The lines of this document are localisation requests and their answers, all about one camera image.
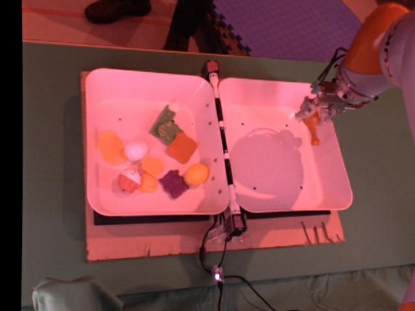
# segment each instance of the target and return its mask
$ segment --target white egg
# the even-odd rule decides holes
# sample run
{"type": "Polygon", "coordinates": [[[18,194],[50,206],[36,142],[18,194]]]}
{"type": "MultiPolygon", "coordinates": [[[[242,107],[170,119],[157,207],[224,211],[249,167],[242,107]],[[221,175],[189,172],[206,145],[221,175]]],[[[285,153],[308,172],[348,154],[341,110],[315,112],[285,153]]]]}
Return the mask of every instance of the white egg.
{"type": "Polygon", "coordinates": [[[124,148],[125,156],[131,161],[143,159],[148,152],[148,145],[143,141],[131,141],[124,148]]]}

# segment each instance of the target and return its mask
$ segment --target black shoe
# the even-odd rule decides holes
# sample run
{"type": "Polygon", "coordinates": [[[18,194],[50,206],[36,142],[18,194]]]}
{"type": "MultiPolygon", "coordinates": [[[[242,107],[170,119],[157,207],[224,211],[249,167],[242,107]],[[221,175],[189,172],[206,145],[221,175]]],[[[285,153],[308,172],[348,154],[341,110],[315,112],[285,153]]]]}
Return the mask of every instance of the black shoe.
{"type": "Polygon", "coordinates": [[[123,16],[144,16],[150,11],[150,1],[135,5],[129,0],[98,0],[85,8],[85,16],[89,22],[109,24],[123,16]]]}
{"type": "Polygon", "coordinates": [[[189,40],[190,37],[183,36],[182,34],[170,30],[163,49],[166,51],[187,52],[189,49],[189,40]]]}

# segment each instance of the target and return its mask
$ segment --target green table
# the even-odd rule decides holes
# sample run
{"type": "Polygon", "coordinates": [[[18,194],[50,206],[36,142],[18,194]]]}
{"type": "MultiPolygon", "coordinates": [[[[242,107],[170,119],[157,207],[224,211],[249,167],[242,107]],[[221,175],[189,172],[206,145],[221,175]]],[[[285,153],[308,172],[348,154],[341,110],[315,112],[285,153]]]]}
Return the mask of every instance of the green table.
{"type": "MultiPolygon", "coordinates": [[[[93,275],[113,293],[211,285],[197,255],[85,261],[80,73],[107,67],[196,75],[218,60],[221,77],[312,82],[326,66],[263,58],[23,43],[22,306],[46,277],[93,275]]],[[[398,90],[335,117],[353,190],[340,212],[341,244],[231,252],[226,271],[250,281],[415,263],[415,146],[398,90]]]]}

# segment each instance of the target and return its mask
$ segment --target cardboard sheet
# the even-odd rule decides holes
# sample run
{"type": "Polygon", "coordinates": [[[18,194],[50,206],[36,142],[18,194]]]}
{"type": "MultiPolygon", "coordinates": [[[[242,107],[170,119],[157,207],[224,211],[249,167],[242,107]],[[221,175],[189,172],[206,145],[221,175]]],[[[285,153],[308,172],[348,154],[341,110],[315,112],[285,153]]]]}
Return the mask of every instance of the cardboard sheet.
{"type": "MultiPolygon", "coordinates": [[[[82,73],[80,76],[83,94],[87,74],[82,73]]],[[[213,223],[213,218],[209,218],[188,222],[95,225],[94,212],[87,199],[85,204],[88,262],[195,254],[199,252],[203,237],[213,223]]],[[[293,213],[292,216],[252,217],[247,219],[247,227],[241,238],[228,243],[228,251],[344,242],[336,211],[314,215],[293,213]]],[[[223,241],[211,240],[206,243],[207,252],[222,251],[223,248],[223,241]]]]}

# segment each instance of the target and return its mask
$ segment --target purple foam mat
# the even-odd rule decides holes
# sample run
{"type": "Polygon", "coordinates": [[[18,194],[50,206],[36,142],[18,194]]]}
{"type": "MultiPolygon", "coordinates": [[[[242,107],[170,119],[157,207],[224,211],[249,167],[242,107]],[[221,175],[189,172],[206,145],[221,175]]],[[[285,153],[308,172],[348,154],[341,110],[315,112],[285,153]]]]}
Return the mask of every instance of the purple foam mat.
{"type": "Polygon", "coordinates": [[[341,0],[214,0],[250,56],[329,62],[361,22],[341,0]]]}

